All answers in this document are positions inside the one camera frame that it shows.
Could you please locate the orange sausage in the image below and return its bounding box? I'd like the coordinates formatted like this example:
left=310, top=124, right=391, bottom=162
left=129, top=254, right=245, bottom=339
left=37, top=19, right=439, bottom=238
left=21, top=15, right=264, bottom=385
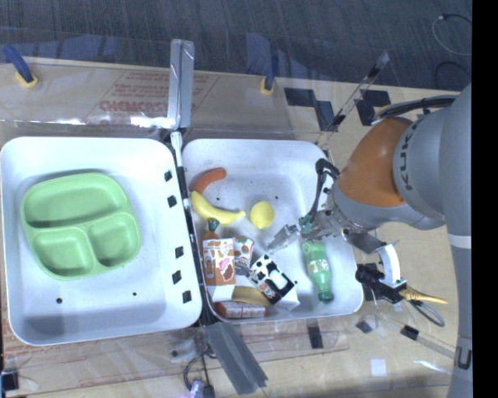
left=189, top=167, right=227, bottom=195

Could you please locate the green divided plate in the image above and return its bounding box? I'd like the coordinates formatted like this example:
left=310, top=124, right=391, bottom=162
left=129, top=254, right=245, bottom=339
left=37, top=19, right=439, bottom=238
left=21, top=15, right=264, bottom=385
left=20, top=172, right=143, bottom=282

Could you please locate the red and white packet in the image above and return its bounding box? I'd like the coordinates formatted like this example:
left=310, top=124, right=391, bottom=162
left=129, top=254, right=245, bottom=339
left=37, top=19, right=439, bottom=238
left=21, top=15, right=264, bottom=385
left=213, top=300, right=268, bottom=320

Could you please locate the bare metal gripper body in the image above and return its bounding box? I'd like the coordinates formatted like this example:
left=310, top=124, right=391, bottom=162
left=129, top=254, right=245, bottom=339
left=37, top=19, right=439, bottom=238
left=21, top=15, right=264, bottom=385
left=297, top=210, right=343, bottom=240

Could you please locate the orange and white carton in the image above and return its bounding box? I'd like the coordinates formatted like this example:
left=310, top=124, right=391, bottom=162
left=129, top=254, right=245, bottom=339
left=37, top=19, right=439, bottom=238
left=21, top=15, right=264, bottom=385
left=202, top=237, right=238, bottom=303

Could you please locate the green plastic bottle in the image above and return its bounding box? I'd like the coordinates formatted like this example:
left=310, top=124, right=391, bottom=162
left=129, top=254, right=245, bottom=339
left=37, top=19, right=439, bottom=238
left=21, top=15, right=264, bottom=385
left=301, top=239, right=335, bottom=303

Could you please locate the orange carrot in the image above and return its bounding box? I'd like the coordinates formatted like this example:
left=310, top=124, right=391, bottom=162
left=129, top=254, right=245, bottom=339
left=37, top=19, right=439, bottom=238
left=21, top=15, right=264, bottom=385
left=202, top=217, right=222, bottom=242

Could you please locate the brown cardboard board red print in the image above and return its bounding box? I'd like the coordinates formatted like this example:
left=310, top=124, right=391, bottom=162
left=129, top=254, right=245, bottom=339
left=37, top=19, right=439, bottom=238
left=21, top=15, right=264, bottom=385
left=0, top=61, right=352, bottom=398

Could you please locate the yellow bread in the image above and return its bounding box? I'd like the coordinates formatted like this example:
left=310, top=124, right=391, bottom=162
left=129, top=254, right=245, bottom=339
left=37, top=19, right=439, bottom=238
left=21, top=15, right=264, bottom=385
left=231, top=285, right=272, bottom=308

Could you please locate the white plastic tray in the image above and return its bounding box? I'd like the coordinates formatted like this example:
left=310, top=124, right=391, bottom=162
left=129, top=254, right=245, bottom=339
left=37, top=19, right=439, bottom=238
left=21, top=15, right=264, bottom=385
left=181, top=138, right=365, bottom=325
left=0, top=135, right=204, bottom=347

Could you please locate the white strawberry print cup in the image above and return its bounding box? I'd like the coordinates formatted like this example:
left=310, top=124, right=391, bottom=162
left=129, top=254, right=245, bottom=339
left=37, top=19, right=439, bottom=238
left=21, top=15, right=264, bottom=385
left=232, top=235, right=256, bottom=276

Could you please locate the yellow lemon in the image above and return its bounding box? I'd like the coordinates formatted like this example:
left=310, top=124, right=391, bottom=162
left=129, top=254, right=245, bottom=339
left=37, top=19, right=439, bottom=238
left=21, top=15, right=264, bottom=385
left=249, top=200, right=276, bottom=230

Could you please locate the yellow banana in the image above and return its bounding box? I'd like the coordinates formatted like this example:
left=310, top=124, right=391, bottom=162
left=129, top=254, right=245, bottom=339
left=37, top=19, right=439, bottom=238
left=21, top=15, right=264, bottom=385
left=188, top=190, right=247, bottom=226

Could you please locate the black and white cow carton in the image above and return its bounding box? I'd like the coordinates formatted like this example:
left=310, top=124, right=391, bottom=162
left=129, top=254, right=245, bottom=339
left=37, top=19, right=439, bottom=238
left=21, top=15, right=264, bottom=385
left=248, top=254, right=301, bottom=308

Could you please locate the thin black and white rod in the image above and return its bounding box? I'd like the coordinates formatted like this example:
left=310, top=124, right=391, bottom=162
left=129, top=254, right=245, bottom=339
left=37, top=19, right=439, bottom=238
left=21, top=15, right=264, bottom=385
left=170, top=130, right=209, bottom=328

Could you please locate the black cylinder on white bracket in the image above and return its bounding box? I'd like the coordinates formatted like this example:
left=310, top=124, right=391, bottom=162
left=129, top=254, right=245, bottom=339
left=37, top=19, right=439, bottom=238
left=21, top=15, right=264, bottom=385
left=354, top=240, right=408, bottom=304

